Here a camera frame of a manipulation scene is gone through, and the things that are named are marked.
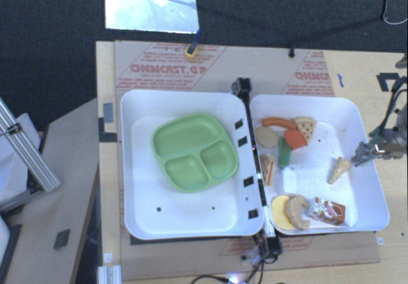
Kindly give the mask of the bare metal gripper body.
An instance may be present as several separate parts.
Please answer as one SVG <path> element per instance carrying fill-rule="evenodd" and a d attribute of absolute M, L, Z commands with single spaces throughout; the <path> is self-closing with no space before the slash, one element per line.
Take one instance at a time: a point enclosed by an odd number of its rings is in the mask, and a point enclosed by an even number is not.
<path fill-rule="evenodd" d="M 386 128 L 375 144 L 376 153 L 383 159 L 399 159 L 407 154 L 407 111 L 397 113 L 397 121 L 392 128 Z"/>

